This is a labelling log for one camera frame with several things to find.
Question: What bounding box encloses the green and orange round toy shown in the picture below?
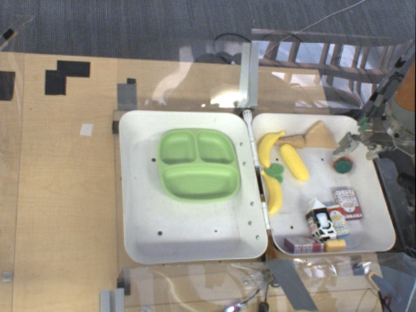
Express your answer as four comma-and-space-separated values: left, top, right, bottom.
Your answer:
331, 155, 355, 176

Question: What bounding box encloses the green divided plate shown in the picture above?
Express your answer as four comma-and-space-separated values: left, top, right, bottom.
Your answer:
157, 127, 242, 204

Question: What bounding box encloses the red and white packet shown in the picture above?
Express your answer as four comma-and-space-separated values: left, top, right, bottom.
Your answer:
331, 187, 363, 222

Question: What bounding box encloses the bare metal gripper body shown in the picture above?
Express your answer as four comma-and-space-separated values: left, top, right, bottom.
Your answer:
357, 121, 416, 151

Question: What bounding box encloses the yellow banana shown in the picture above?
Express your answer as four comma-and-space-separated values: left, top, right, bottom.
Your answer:
258, 130, 287, 170
261, 169, 283, 216

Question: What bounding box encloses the green toy leaf vegetable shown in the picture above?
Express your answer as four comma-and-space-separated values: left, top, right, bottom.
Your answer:
263, 162, 285, 185

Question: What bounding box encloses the black and white milk carton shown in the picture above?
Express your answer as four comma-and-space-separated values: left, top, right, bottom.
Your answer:
305, 198, 339, 243

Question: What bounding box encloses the maroon box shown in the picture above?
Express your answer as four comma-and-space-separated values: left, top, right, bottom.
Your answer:
283, 236, 326, 255

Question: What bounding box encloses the white plastic tray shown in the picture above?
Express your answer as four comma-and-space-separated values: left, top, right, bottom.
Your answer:
118, 110, 269, 265
252, 112, 397, 256

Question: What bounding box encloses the yellow block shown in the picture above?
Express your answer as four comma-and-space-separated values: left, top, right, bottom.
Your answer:
324, 239, 347, 253

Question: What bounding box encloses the orange and white carton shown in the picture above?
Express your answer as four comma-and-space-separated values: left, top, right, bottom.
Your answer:
326, 203, 350, 239

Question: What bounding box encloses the brown bread piece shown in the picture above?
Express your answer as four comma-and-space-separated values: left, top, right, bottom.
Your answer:
278, 134, 308, 150

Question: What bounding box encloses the yellow corn cob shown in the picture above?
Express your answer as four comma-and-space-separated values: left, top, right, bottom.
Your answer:
279, 143, 310, 183

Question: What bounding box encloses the tan triangular bread slice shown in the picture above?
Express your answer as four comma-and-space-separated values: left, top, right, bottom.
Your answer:
304, 120, 339, 150

